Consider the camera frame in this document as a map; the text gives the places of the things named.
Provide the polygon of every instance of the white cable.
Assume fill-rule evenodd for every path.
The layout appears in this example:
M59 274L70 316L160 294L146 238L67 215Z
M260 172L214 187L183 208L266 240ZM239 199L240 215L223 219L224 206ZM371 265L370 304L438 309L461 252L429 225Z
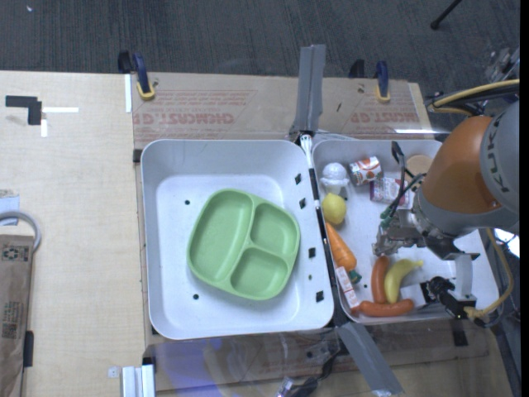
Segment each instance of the white cable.
M35 240L33 241L33 252L35 253L36 249L39 248L39 245L41 244L41 229L39 228L37 221L29 213L21 212L20 210L11 210L9 212L0 213L0 221L9 218L21 219L31 225L35 232Z

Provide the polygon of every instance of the light wood surface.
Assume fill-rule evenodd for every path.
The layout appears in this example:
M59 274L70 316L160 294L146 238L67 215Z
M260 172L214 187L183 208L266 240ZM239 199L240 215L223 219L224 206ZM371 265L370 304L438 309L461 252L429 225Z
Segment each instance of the light wood surface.
M144 301L124 78L0 72L4 95L79 108L49 114L42 137L40 127L27 125L26 109L0 105L0 189L20 194L21 210L36 218L43 236L34 263L28 329L35 348L24 396L118 396L119 379L109 377L109 368L141 364ZM412 91L420 98L417 86ZM15 231L31 233L24 224L0 229ZM480 357L395 366L406 395L511 395L493 334L483 337L488 350ZM270 396L277 387L272 381L160 395ZM339 395L373 393L358 371L349 371L331 375L314 394Z

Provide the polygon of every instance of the yellow banana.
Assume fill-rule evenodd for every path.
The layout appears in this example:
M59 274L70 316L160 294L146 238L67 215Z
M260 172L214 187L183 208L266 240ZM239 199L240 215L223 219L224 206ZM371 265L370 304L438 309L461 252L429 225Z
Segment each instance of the yellow banana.
M422 261L411 261L410 259L400 259L393 263L384 277L384 291L388 303L397 303L400 293L400 284L404 276L409 274L416 267L422 266Z

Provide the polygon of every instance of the yellow ball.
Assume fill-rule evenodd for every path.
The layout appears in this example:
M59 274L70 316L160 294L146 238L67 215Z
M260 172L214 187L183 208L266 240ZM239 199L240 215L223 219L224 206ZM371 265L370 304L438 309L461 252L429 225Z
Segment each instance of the yellow ball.
M322 211L327 222L339 225L346 217L346 201L338 194L328 193L322 201Z

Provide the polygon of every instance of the blue clamp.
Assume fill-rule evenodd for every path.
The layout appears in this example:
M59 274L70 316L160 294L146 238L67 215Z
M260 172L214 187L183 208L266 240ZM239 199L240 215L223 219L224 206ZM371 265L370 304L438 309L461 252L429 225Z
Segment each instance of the blue clamp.
M388 65L385 61L381 60L377 62L377 72L375 74L378 84L374 88L374 95L381 103L389 102L391 98L389 94L389 75Z
M138 74L138 82L136 83L138 93L143 100L151 100L155 97L155 91L152 87L152 84L149 82L149 78L147 77L147 68L145 67L143 56L139 51L132 54L132 61L134 63L136 73Z

